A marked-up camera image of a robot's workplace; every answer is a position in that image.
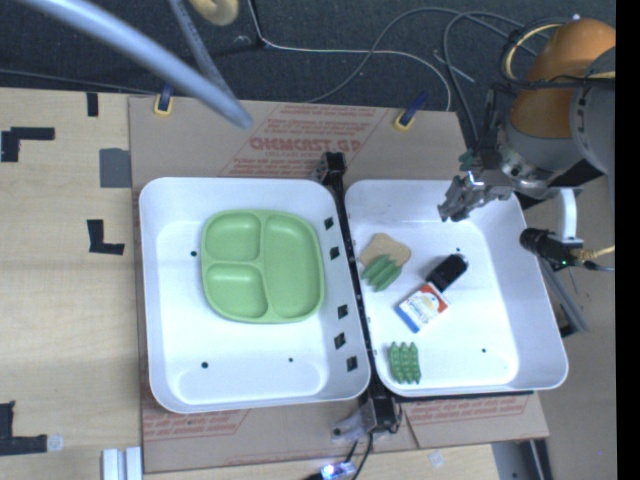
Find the wooden surface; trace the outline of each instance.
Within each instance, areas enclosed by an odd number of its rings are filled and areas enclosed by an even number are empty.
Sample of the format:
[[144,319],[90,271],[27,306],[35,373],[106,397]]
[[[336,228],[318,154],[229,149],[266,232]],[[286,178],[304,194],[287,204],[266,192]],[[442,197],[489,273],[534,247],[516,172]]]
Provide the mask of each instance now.
[[[0,129],[54,127],[0,163],[0,403],[15,436],[59,434],[61,451],[0,457],[0,479],[99,479],[100,453],[140,446],[131,190],[101,188],[99,150],[129,149],[127,96],[0,89]],[[122,256],[89,253],[88,219]],[[439,453],[442,465],[430,460]],[[154,474],[170,479],[302,479],[318,461]],[[362,479],[497,480],[490,445],[375,454]]]

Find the cardboard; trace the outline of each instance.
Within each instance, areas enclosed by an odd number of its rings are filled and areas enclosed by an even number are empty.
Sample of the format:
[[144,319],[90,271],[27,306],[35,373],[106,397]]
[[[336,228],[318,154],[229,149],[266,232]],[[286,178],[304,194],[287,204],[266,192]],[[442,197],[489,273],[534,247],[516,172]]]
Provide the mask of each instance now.
[[[176,98],[172,113],[158,116],[154,100],[129,98],[145,472],[344,457],[351,443],[332,440],[331,428],[357,410],[357,400],[195,415],[170,413],[154,400],[138,196],[164,176],[315,179],[325,151],[345,154],[345,187],[360,179],[450,180],[464,152],[457,116],[419,111],[402,132],[393,127],[400,109],[246,101],[254,126],[241,130],[190,98]],[[548,435],[535,393],[413,402],[403,410],[399,432],[377,439],[374,453]]]

